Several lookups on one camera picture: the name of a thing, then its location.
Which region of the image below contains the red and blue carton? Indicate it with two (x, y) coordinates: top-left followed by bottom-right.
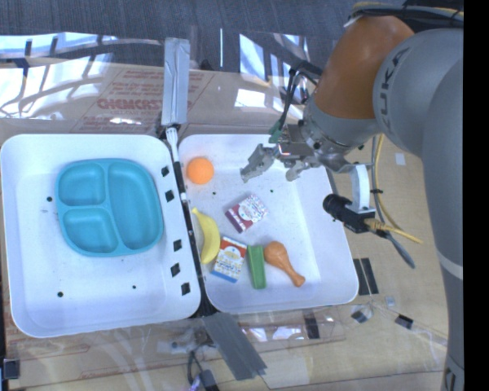
(210, 235), (249, 284)

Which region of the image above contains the purple and white carton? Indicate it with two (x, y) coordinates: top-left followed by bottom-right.
(224, 193), (270, 235)

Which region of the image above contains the white plastic tray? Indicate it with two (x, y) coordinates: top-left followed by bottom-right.
(0, 133), (202, 339)
(178, 133), (359, 315)

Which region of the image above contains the yellow banana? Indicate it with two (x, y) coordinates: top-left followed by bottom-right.
(191, 207), (222, 265)

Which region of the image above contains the brown cardboard board red print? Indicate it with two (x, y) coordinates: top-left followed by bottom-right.
(0, 61), (449, 389)

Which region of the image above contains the black cylinder on white bracket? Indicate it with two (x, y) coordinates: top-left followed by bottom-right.
(322, 163), (377, 235)

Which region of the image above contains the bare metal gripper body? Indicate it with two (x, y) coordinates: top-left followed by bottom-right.
(271, 123), (356, 174)

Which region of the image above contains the blue divided plate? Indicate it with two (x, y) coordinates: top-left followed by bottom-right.
(55, 157), (165, 258)

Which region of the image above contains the orange chicken drumstick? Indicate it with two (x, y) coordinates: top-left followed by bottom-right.
(263, 240), (306, 288)

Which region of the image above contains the green block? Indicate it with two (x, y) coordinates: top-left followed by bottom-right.
(246, 244), (268, 290)

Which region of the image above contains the orange ball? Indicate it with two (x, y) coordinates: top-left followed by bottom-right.
(186, 156), (215, 186)

